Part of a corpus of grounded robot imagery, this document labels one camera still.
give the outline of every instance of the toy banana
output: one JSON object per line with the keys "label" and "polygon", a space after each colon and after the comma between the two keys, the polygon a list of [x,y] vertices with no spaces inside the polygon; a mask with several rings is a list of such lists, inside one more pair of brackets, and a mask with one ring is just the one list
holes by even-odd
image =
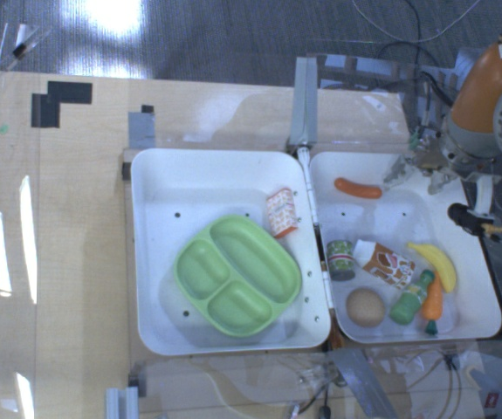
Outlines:
{"label": "toy banana", "polygon": [[414,244],[408,242],[408,247],[417,251],[437,270],[444,291],[450,293],[457,284],[457,272],[450,258],[433,244]]}

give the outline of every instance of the gray carpet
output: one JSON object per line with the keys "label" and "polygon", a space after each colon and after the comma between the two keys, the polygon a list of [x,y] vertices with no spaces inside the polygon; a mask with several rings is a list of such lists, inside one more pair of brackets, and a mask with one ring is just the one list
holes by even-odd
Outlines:
{"label": "gray carpet", "polygon": [[[426,38],[475,0],[410,1]],[[416,19],[403,0],[357,3],[387,31],[416,39]],[[3,23],[51,29],[20,64],[24,71],[289,86],[298,56],[373,56],[378,47],[342,41],[393,41],[351,0],[0,0]],[[423,46],[440,66],[452,67],[460,48],[483,48],[500,33],[502,0],[483,0]],[[396,45],[384,57],[411,62],[415,50]],[[427,54],[420,61],[434,65]]]}

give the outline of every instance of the toy carrot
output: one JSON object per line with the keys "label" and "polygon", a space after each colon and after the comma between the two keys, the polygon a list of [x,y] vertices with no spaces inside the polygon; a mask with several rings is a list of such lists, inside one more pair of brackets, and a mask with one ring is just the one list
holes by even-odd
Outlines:
{"label": "toy carrot", "polygon": [[437,335],[437,321],[443,314],[443,285],[439,274],[435,271],[435,279],[427,288],[427,299],[422,306],[422,316],[429,321],[425,332]]}

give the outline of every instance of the green bottle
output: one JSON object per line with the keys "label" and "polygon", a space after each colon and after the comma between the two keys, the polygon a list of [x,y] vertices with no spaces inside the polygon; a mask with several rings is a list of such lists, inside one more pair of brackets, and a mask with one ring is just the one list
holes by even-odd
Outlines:
{"label": "green bottle", "polygon": [[390,309],[390,318],[399,325],[408,325],[427,298],[427,286],[433,282],[435,274],[424,270],[417,283],[412,283],[404,289],[400,299]]}

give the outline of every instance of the green plate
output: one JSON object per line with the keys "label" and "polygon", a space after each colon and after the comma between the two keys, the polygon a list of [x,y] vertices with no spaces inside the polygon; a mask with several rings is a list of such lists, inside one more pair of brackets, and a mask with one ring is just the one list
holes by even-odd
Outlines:
{"label": "green plate", "polygon": [[175,281],[218,330],[248,337],[292,303],[301,288],[301,272],[289,253],[252,220],[224,216],[179,252]]}

